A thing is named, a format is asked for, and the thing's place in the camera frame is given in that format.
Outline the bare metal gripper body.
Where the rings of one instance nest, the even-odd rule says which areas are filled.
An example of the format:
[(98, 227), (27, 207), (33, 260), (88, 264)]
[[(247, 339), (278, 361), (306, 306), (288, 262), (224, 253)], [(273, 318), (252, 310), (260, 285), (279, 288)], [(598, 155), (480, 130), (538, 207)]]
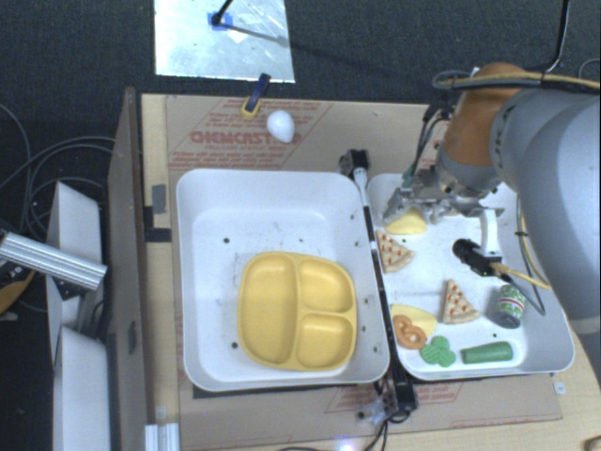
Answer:
[(424, 211), (428, 203), (446, 207), (446, 216), (478, 216), (485, 208), (481, 201), (494, 193), (501, 180), (491, 168), (460, 171), (457, 177), (446, 167), (428, 167), (416, 171), (408, 191), (411, 204)]

